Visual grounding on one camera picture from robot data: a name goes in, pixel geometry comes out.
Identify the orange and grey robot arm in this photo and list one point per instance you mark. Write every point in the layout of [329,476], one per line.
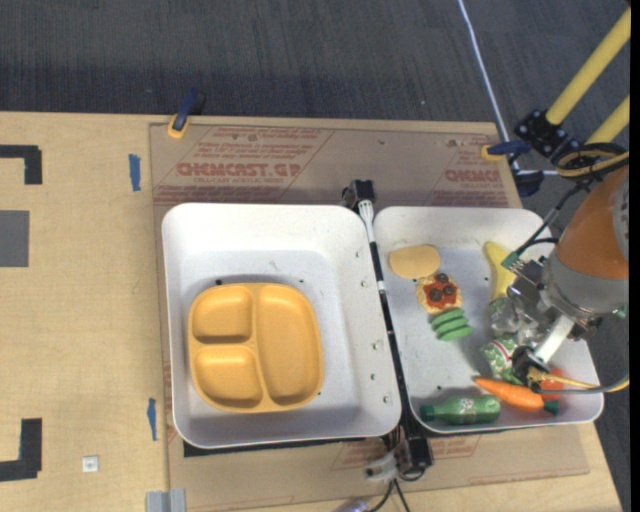
[592,240]

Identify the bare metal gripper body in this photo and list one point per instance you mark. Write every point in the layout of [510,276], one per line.
[532,287]

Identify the toy pizza slice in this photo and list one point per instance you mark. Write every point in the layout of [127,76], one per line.
[439,296]

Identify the green plastic bottle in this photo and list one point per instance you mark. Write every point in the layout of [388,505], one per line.
[465,410]

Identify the orange round toy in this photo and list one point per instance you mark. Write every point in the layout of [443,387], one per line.
[553,386]

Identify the thin black and white rod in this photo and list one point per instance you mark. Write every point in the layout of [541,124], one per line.
[386,310]

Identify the small white square block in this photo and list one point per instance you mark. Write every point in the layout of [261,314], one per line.
[90,463]

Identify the black cylinder on white bracket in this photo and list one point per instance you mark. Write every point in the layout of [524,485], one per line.
[550,345]

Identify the orange carrot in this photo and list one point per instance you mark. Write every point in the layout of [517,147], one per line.
[512,394]

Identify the yellow banana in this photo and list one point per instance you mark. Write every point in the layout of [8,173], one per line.
[499,272]

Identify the orange divided plate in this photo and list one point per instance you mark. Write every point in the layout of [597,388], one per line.
[287,340]

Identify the brown cardboard board, red print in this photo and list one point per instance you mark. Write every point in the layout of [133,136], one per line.
[310,165]

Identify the tan round biscuit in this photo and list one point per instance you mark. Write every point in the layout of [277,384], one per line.
[414,261]

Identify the white plastic tray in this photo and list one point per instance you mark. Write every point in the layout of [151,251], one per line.
[450,360]
[280,235]

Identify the green ribbed toy vegetable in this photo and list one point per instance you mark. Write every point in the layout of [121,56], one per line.
[451,326]

